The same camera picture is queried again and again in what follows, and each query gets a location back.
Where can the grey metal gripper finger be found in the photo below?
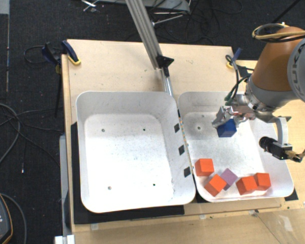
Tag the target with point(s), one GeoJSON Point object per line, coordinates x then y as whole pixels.
{"type": "Point", "coordinates": [221, 117]}
{"type": "Point", "coordinates": [240, 121]}

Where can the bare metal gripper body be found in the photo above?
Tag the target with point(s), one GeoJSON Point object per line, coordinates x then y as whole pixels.
{"type": "Point", "coordinates": [244, 109]}

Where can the blue cube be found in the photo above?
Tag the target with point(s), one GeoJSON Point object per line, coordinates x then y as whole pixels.
{"type": "Point", "coordinates": [226, 130]}

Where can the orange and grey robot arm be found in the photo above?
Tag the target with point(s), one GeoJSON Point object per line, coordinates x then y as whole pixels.
{"type": "Point", "coordinates": [274, 67]}

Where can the white plastic tray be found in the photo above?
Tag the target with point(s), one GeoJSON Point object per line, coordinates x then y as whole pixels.
{"type": "Point", "coordinates": [228, 154]}
{"type": "Point", "coordinates": [127, 154]}

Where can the orange cube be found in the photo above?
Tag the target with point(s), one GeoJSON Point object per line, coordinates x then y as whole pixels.
{"type": "Point", "coordinates": [204, 167]}
{"type": "Point", "coordinates": [263, 181]}
{"type": "Point", "coordinates": [246, 185]}
{"type": "Point", "coordinates": [214, 185]}

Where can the purple cube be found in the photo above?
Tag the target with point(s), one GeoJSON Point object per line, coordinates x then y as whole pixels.
{"type": "Point", "coordinates": [229, 177]}

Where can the pale wood board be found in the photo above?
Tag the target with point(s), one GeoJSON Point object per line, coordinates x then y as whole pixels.
{"type": "Point", "coordinates": [117, 67]}

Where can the black cylinder on white bracket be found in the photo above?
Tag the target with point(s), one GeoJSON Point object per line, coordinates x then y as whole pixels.
{"type": "Point", "coordinates": [275, 147]}

